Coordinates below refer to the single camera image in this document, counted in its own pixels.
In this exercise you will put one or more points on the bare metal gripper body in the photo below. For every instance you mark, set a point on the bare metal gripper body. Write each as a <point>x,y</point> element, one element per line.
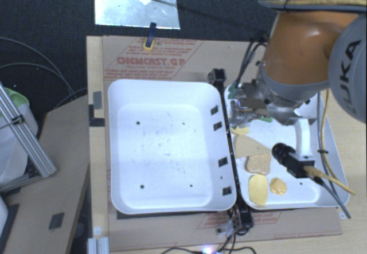
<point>279,108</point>

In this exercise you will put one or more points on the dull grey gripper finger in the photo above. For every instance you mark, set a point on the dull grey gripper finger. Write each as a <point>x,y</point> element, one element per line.
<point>235,113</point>
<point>249,118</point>

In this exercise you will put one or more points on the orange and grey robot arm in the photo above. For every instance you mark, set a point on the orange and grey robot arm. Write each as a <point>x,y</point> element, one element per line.
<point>298,46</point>

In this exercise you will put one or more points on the pale yellow toy food piece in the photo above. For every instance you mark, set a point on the pale yellow toy food piece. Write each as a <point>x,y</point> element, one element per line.
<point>240,131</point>

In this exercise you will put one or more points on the green toy food piece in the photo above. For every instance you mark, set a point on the green toy food piece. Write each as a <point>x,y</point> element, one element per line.
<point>266,119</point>

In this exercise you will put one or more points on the tan toy wedge slice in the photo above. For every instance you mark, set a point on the tan toy wedge slice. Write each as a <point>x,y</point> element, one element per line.
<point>246,146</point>

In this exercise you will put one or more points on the thin black rod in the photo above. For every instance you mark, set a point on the thin black rod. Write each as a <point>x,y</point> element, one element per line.
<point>232,158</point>

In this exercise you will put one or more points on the tan toy bread slice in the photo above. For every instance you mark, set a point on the tan toy bread slice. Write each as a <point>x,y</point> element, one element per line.
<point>259,164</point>

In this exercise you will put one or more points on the yellow oval toy food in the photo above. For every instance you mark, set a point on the yellow oval toy food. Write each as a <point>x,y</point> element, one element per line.
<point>258,189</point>

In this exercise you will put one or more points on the small yellow lumpy toy food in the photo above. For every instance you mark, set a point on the small yellow lumpy toy food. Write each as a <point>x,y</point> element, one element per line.
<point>278,186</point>

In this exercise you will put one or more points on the white plastic tray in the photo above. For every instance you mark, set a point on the white plastic tray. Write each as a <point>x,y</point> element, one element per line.
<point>166,146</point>
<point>304,194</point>

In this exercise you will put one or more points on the brown cardboard board red print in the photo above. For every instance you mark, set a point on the brown cardboard board red print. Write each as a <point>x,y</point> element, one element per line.
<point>160,58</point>

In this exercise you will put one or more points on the black cylinder on white bracket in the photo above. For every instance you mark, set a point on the black cylinder on white bracket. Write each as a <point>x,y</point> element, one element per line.
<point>296,162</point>

